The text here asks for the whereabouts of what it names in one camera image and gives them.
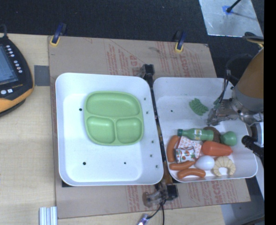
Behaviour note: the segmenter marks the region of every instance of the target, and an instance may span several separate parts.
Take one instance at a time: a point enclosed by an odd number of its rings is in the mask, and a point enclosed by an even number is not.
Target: table surface
[[[32,71],[34,65],[49,66],[48,36],[8,36]],[[0,118],[0,224],[38,224],[39,208],[56,206],[51,119],[49,86],[35,86],[21,107]],[[220,205],[165,210],[164,213],[167,225],[187,224],[187,221],[191,225],[225,224]],[[136,224],[142,214],[59,219],[58,224]],[[160,224],[161,211],[148,225]]]

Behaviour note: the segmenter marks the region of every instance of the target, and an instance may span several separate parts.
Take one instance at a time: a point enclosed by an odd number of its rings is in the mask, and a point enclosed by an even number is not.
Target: bottle label
[[[202,136],[202,130],[201,129],[195,129],[194,130],[194,139],[199,141],[201,136]]]

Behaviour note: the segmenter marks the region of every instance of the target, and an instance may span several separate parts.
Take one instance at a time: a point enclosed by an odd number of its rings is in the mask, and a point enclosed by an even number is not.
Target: white egg
[[[205,155],[205,156],[199,157],[194,165],[199,169],[208,171],[214,167],[214,163],[215,161],[213,157]]]

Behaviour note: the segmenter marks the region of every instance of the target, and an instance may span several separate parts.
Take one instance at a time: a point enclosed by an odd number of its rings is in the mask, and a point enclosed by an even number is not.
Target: carrot
[[[205,141],[201,150],[209,156],[229,156],[233,152],[230,146],[213,141]]]
[[[187,168],[187,169],[177,172],[176,175],[180,179],[182,179],[186,176],[190,176],[190,175],[195,175],[195,176],[199,176],[199,177],[203,178],[203,177],[205,177],[206,172],[199,168]]]
[[[173,135],[167,144],[166,156],[167,156],[167,161],[169,161],[170,163],[173,163],[176,160],[174,155],[174,148],[176,143],[179,141],[179,139],[180,139],[179,136]]]
[[[193,164],[195,164],[195,161],[186,161],[183,163],[171,163],[169,164],[169,169],[171,170],[183,170],[185,168],[191,167]]]

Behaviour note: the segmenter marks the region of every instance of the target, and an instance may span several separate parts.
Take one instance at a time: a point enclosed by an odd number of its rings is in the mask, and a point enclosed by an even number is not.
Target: cardboard
[[[65,72],[132,75],[143,64],[153,64],[158,77],[216,77],[206,44],[185,43],[181,53],[175,43],[86,37],[61,37],[57,47],[48,45],[53,121],[55,190],[58,218],[74,218],[156,210],[146,207],[143,193],[154,193],[153,185],[70,187],[58,170],[55,80]],[[177,183],[178,198],[164,209],[249,202],[245,179]]]

